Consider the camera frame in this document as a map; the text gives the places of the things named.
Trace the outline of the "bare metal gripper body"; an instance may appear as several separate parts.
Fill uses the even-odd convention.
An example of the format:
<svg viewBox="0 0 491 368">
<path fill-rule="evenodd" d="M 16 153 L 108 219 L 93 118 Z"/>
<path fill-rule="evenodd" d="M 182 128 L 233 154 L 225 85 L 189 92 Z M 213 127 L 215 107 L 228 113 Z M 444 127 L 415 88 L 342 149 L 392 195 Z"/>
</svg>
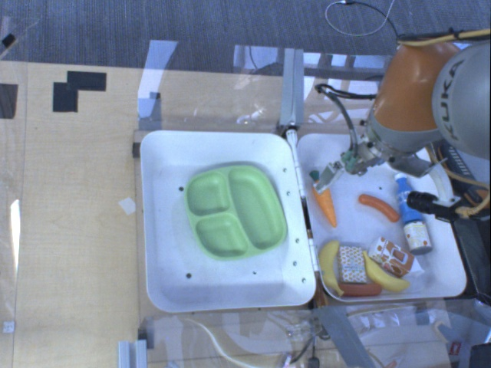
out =
<svg viewBox="0 0 491 368">
<path fill-rule="evenodd" d="M 348 150 L 342 153 L 344 171 L 351 175 L 364 175 L 369 168 L 380 166 L 387 161 L 387 146 L 370 137 L 359 140 L 350 138 Z"/>
</svg>

